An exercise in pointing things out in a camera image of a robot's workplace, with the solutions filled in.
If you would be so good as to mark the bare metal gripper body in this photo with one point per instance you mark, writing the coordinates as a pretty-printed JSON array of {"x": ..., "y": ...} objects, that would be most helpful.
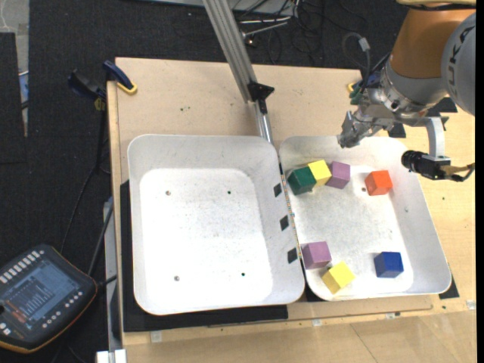
[{"x": 382, "y": 110}]

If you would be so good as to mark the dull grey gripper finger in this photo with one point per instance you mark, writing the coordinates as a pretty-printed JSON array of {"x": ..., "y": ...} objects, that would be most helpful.
[
  {"x": 361, "y": 134},
  {"x": 345, "y": 134}
]

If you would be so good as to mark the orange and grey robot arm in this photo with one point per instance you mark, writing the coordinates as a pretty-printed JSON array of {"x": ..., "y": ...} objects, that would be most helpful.
[{"x": 427, "y": 44}]

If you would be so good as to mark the purple cube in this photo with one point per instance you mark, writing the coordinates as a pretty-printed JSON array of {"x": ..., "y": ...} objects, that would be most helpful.
[
  {"x": 316, "y": 255},
  {"x": 339, "y": 174}
]

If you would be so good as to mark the yellow cube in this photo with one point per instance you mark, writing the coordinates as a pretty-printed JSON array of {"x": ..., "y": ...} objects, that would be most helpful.
[
  {"x": 337, "y": 277},
  {"x": 320, "y": 171}
]

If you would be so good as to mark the orange cube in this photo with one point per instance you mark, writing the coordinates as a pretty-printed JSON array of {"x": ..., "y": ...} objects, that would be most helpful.
[{"x": 378, "y": 182}]

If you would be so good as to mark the green cube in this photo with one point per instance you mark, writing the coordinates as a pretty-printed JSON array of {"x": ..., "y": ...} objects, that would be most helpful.
[{"x": 301, "y": 180}]

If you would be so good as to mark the white plastic tray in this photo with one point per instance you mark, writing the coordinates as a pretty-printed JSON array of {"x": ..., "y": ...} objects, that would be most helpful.
[
  {"x": 359, "y": 225},
  {"x": 204, "y": 233}
]

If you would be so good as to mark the blue cube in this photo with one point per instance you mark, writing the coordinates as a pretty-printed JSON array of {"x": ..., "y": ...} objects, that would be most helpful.
[{"x": 388, "y": 264}]

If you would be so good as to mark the pale wood board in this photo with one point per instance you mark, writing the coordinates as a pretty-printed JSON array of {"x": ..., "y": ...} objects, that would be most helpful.
[{"x": 196, "y": 104}]

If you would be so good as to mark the black cylinder on white bracket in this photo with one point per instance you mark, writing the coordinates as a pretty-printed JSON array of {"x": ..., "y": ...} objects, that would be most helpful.
[{"x": 425, "y": 163}]

